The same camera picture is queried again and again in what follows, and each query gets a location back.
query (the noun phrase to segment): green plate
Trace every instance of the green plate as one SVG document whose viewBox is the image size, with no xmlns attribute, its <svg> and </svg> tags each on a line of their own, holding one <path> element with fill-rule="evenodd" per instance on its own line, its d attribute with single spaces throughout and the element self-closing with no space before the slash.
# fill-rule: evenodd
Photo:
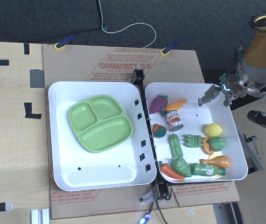
<svg viewBox="0 0 266 224">
<path fill-rule="evenodd" d="M 68 112 L 68 120 L 80 144 L 92 153 L 116 147 L 133 134 L 126 112 L 108 95 L 76 103 Z"/>
</svg>

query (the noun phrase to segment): white tray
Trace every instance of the white tray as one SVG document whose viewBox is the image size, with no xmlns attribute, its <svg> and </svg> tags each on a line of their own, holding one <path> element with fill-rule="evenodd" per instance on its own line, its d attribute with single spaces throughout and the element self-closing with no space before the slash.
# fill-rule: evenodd
<svg viewBox="0 0 266 224">
<path fill-rule="evenodd" d="M 167 128 L 167 133 L 162 138 L 154 138 L 154 145 L 157 154 L 157 160 L 170 164 L 171 151 L 168 143 L 168 135 L 175 133 L 181 140 L 181 147 L 184 158 L 188 164 L 199 163 L 199 159 L 208 159 L 200 147 L 190 148 L 183 145 L 185 134 L 207 136 L 204 128 L 211 123 L 218 123 L 223 132 L 221 137 L 226 140 L 226 146 L 222 151 L 215 152 L 226 155 L 231 159 L 231 166 L 226 169 L 226 175 L 223 177 L 206 177 L 194 175 L 183 180 L 170 178 L 163 173 L 161 175 L 172 183 L 188 183 L 188 182 L 214 182 L 214 181 L 232 181 L 241 180 L 247 176 L 248 167 L 245 160 L 244 152 L 239 140 L 234 119 L 229 106 L 224 106 L 225 96 L 220 93 L 214 100 L 209 103 L 198 105 L 198 98 L 204 96 L 212 84 L 195 84 L 195 83 L 150 83 L 145 88 L 145 96 L 148 109 L 157 95 L 167 95 L 168 103 L 187 99 L 187 103 L 178 110 L 184 127 L 178 131 L 170 132 L 167 123 L 159 113 L 149 114 L 151 127 L 154 124 L 161 124 Z"/>
<path fill-rule="evenodd" d="M 118 101 L 133 124 L 124 143 L 101 153 L 86 151 L 72 132 L 68 111 L 95 95 Z M 125 82 L 57 82 L 49 88 L 54 179 L 66 191 L 151 183 L 157 174 L 139 90 Z"/>
</svg>

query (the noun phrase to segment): green bottle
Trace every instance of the green bottle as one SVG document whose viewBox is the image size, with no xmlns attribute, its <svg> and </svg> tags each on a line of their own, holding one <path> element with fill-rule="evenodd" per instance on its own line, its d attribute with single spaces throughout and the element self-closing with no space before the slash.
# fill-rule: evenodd
<svg viewBox="0 0 266 224">
<path fill-rule="evenodd" d="M 212 164 L 191 164 L 192 175 L 201 175 L 201 176 L 214 176 L 216 174 L 224 176 L 226 170 L 224 168 L 216 168 Z"/>
</svg>

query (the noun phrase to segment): green pepper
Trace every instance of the green pepper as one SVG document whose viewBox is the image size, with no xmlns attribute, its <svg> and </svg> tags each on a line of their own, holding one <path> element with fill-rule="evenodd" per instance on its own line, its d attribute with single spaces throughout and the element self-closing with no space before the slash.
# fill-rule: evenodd
<svg viewBox="0 0 266 224">
<path fill-rule="evenodd" d="M 191 168 L 183 158 L 183 151 L 181 150 L 180 140 L 178 136 L 174 133 L 170 134 L 168 137 L 168 142 L 170 144 L 172 155 L 171 168 L 184 177 L 191 177 Z"/>
<path fill-rule="evenodd" d="M 185 135 L 185 146 L 187 147 L 201 147 L 202 137 L 200 135 Z"/>
</svg>

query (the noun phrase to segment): blue clamp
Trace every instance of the blue clamp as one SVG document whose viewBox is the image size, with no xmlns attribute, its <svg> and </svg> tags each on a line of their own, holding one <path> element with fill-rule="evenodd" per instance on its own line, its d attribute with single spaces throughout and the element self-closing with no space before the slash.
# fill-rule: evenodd
<svg viewBox="0 0 266 224">
<path fill-rule="evenodd" d="M 177 44 L 179 44 L 179 42 L 174 41 L 168 47 L 161 49 L 160 55 L 161 56 L 167 56 L 169 54 L 170 50 L 173 49 Z"/>
<path fill-rule="evenodd" d="M 75 34 L 69 35 L 66 38 L 64 38 L 62 41 L 56 43 L 54 45 L 54 48 L 55 48 L 56 51 L 60 51 L 63 48 L 65 48 L 65 45 L 71 43 L 75 39 L 76 39 L 76 35 Z"/>
</svg>

